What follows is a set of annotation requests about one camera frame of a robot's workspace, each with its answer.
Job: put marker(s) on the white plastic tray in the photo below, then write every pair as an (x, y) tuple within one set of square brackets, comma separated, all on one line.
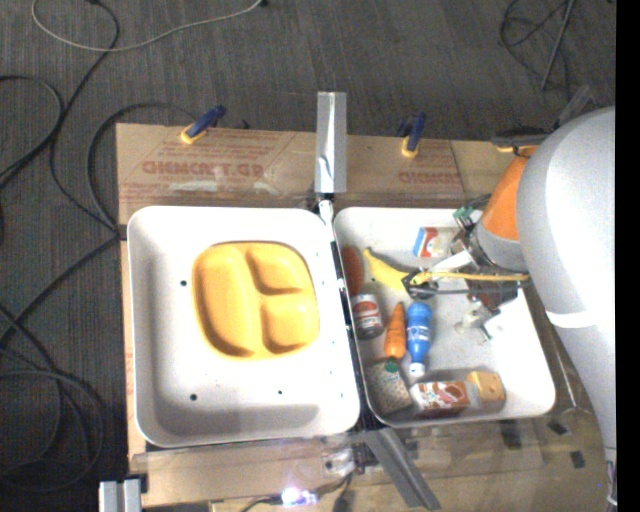
[(520, 360), (165, 310)]

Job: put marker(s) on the orange carrot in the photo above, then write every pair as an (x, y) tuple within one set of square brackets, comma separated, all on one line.
[(396, 332)]

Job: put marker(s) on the red sausage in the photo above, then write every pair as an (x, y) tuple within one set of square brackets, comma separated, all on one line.
[(353, 270)]

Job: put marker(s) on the yellow divided plate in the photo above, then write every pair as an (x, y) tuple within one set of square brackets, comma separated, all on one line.
[(225, 300)]

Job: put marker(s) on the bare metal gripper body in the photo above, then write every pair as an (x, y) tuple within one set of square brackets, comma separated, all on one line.
[(492, 294)]

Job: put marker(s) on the yellow bread slice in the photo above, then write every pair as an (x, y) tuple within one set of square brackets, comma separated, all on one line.
[(487, 386)]

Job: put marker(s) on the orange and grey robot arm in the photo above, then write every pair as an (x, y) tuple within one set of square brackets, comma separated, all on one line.
[(570, 225)]

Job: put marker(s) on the blue plastic bottle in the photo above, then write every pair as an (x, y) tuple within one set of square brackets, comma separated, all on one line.
[(419, 332)]

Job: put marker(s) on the brown cardboard board red print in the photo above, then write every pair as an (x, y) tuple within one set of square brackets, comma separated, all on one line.
[(200, 170)]

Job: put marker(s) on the white blue red carton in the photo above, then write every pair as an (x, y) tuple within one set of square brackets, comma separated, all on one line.
[(430, 242)]

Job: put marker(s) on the red and white can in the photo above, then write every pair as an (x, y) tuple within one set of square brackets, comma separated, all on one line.
[(366, 315)]

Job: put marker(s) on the yellow banana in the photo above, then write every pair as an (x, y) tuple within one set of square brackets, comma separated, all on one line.
[(386, 272)]

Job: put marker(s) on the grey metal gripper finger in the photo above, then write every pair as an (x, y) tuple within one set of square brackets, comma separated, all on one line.
[(465, 324), (484, 326)]

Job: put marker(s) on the orange and white carton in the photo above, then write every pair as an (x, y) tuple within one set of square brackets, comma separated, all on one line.
[(442, 397)]

